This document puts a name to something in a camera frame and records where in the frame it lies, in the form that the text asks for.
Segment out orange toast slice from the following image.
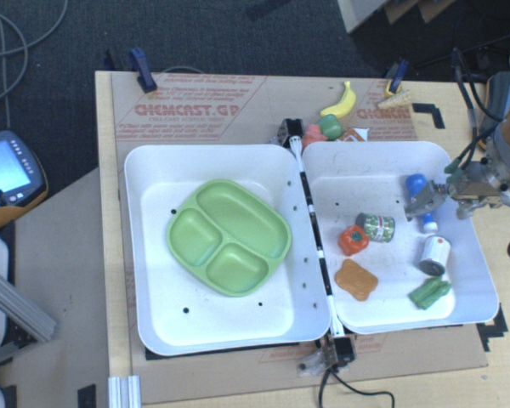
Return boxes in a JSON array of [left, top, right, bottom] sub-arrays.
[[333, 258, 380, 303]]

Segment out green bean pods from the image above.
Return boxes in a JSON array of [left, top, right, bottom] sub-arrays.
[[408, 275, 453, 311]]

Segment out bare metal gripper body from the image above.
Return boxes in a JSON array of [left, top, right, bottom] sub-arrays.
[[445, 159, 510, 209]]

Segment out green toy pepper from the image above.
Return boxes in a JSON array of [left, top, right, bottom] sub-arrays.
[[316, 113, 343, 141]]

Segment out green patterned can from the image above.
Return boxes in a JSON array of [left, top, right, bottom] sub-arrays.
[[354, 212, 396, 244]]

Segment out orange and white carton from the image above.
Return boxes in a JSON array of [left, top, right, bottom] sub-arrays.
[[337, 127, 371, 143]]

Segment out green divided plate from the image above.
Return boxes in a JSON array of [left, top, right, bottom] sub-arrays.
[[166, 178, 292, 298]]

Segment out orange toy pepper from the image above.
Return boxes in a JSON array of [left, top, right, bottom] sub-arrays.
[[337, 224, 371, 258]]

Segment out thin black and white rod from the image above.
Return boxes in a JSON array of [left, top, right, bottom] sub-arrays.
[[289, 135, 346, 337]]

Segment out white plastic tray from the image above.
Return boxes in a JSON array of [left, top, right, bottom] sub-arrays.
[[123, 144, 333, 357], [301, 140, 501, 336]]

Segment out pink toy food piece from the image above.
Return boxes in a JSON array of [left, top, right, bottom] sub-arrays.
[[301, 124, 329, 149]]

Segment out white bottle with blue cap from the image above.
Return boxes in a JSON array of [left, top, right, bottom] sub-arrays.
[[405, 173, 439, 235]]

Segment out white can with red dot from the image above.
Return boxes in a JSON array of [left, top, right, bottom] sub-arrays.
[[418, 234, 452, 277]]

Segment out brown cardboard board red print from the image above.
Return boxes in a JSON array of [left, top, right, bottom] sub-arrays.
[[110, 72, 490, 405]]

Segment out yellow banana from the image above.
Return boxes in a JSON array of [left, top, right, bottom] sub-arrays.
[[320, 80, 358, 120]]

